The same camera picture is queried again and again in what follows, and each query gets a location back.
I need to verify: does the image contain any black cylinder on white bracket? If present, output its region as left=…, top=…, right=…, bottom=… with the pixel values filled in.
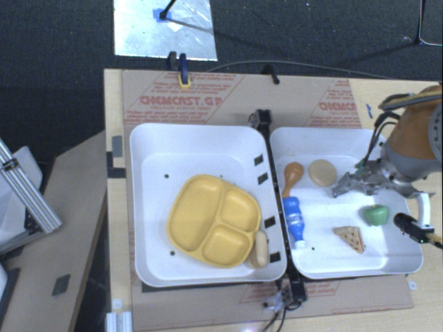
left=393, top=191, right=436, bottom=244

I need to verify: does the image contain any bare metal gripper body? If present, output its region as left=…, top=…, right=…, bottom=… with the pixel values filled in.
left=354, top=159, right=420, bottom=198

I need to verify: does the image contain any green apple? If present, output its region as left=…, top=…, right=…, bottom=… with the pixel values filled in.
left=362, top=204, right=390, bottom=228

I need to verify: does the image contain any thin black rod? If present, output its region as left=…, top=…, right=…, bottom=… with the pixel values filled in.
left=262, top=125, right=298, bottom=284

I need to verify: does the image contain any beige round biscuit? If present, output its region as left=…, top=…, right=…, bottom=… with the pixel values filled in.
left=308, top=158, right=338, bottom=187

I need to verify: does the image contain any blue plastic bottle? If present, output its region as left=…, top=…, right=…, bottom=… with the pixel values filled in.
left=282, top=196, right=308, bottom=250

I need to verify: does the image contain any white plastic tray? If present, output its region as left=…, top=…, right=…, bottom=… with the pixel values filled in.
left=269, top=127, right=424, bottom=280
left=129, top=122, right=289, bottom=288

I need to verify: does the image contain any yellow divided plate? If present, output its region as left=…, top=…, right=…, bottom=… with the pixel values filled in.
left=166, top=174, right=262, bottom=269

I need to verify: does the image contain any brown chicken drumstick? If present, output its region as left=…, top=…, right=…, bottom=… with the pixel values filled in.
left=280, top=161, right=305, bottom=199

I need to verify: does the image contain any brown cardboard board red print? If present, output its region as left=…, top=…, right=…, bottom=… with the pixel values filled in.
left=121, top=69, right=415, bottom=332

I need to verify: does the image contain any beige bread roll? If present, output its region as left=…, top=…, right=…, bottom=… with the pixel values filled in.
left=246, top=229, right=269, bottom=270

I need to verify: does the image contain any black block with thin wires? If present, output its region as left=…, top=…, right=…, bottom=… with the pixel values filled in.
left=287, top=279, right=308, bottom=304
left=249, top=109, right=273, bottom=129

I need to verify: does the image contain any pizza slice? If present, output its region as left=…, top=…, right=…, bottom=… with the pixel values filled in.
left=332, top=225, right=367, bottom=255

